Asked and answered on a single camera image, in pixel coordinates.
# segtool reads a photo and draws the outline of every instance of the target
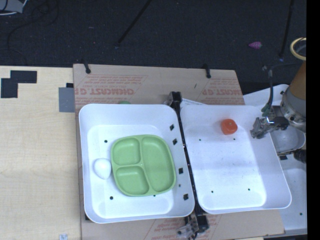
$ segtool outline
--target orange-red lump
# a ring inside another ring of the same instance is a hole
[[[230,134],[234,134],[238,130],[238,126],[234,120],[228,118],[228,119],[222,120],[221,130],[223,134],[230,135]]]

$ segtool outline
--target light wood surface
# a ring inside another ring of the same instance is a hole
[[[59,112],[59,87],[72,68],[0,67],[37,71],[19,83],[18,98],[0,98],[0,239],[81,239],[76,123]]]

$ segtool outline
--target white tray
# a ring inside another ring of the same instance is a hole
[[[252,138],[261,112],[248,105],[187,105],[181,121],[199,205],[210,214],[283,209],[291,193],[270,134]],[[238,129],[224,135],[220,123]]]
[[[88,104],[80,110],[79,129],[84,209],[90,220],[103,224],[185,217],[192,213],[195,199],[178,117],[171,107],[162,104]],[[94,162],[100,158],[109,160],[111,146],[117,139],[145,134],[159,136],[169,145],[176,183],[168,192],[156,196],[127,196],[117,188],[112,173],[107,179],[95,173]]]

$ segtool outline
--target cardboard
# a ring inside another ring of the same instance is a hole
[[[80,191],[81,233],[83,240],[176,240],[177,229],[184,218],[147,219],[97,224],[86,220],[83,202],[83,175],[79,111],[90,103],[164,104],[170,92],[181,92],[182,98],[208,105],[244,105],[244,98],[233,70],[140,67],[119,65],[73,65],[78,174]],[[206,215],[209,229],[197,240],[227,240],[284,233],[278,210],[263,210]]]

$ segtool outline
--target green plate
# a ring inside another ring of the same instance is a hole
[[[176,183],[169,146],[156,135],[117,139],[111,147],[111,165],[117,187],[127,196],[158,195]]]

